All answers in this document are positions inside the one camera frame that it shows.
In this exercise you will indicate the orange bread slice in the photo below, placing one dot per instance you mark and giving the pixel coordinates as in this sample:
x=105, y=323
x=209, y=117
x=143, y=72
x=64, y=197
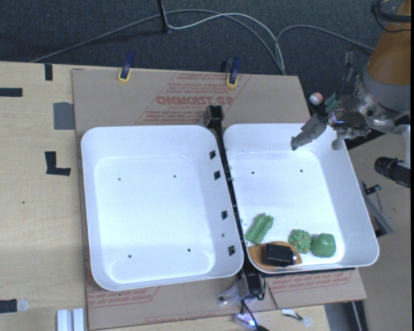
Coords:
x=255, y=255

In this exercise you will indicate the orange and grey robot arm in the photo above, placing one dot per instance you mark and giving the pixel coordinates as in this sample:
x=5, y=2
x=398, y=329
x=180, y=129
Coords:
x=390, y=53

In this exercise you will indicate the green bell pepper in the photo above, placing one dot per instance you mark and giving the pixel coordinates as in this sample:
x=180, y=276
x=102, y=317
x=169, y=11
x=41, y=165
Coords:
x=323, y=245

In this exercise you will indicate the white plastic tray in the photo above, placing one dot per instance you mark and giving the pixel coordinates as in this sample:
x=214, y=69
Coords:
x=290, y=191
x=152, y=205

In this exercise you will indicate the brown cardboard board red print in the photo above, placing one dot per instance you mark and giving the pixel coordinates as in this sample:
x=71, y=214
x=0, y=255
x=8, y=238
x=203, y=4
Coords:
x=152, y=95

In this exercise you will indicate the green bean bundle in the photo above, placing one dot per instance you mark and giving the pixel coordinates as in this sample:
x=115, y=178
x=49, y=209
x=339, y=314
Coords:
x=258, y=229

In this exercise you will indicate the green bumpy ball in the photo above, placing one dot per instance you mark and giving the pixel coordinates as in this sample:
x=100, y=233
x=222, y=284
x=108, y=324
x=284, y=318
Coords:
x=300, y=241

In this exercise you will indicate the small pink and white cylinder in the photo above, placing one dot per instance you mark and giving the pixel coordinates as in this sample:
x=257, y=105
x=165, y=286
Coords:
x=316, y=98

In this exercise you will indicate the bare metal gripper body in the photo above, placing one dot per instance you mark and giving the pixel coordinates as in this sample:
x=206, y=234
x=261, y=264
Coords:
x=355, y=119

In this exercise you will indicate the black box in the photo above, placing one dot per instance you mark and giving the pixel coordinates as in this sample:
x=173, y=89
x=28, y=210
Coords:
x=277, y=254

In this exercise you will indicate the black cylinder on white bracket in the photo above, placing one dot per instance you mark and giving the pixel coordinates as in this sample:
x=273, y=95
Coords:
x=393, y=172

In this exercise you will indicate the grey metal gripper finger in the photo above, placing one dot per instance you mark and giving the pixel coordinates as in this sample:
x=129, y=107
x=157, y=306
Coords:
x=308, y=133
x=338, y=142

